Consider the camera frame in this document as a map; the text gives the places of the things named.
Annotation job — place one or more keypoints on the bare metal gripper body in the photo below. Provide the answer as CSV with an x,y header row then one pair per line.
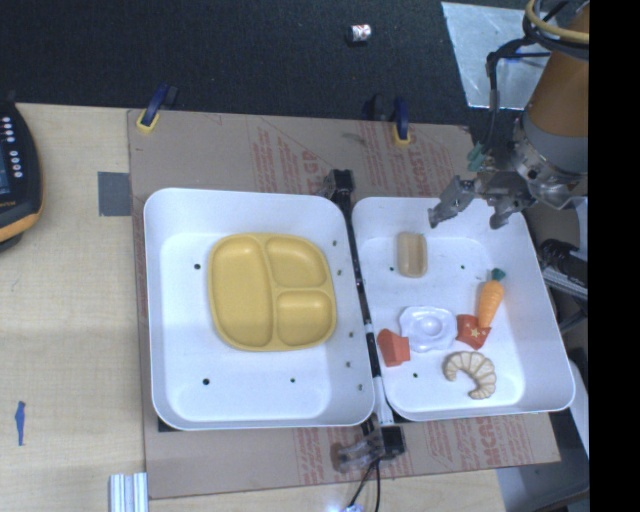
x,y
542,182

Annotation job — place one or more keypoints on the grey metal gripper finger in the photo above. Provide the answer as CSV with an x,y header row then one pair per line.
x,y
450,200
506,209

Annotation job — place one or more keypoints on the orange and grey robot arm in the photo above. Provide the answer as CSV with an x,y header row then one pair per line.
x,y
562,90

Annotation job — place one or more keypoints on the beige toy bread bun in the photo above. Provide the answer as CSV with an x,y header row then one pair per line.
x,y
412,255

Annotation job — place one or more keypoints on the orange toy carrot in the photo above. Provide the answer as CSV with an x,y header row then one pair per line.
x,y
489,300

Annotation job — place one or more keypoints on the white toy fried egg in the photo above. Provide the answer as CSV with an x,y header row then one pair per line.
x,y
427,327

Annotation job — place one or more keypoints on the red carton with yellow star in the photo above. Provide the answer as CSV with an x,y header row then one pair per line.
x,y
470,334

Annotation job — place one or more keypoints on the thin black and white rod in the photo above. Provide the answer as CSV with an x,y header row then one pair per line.
x,y
361,295

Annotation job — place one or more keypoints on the white plastic tray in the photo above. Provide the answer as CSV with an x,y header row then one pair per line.
x,y
525,350
250,390

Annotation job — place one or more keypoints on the orange-red toy block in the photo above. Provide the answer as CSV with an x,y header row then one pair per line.
x,y
395,347

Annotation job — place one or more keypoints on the beige toy croissant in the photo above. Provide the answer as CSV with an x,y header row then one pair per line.
x,y
480,372

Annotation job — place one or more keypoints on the small red and white can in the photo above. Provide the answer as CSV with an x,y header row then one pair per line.
x,y
359,33

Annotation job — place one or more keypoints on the brown cardboard board red print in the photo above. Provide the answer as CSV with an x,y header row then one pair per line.
x,y
240,150

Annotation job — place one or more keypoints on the yellow divided plate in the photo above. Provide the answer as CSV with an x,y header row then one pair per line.
x,y
240,295

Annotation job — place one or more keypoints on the black cylinder on white bracket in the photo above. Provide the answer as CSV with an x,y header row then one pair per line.
x,y
562,260

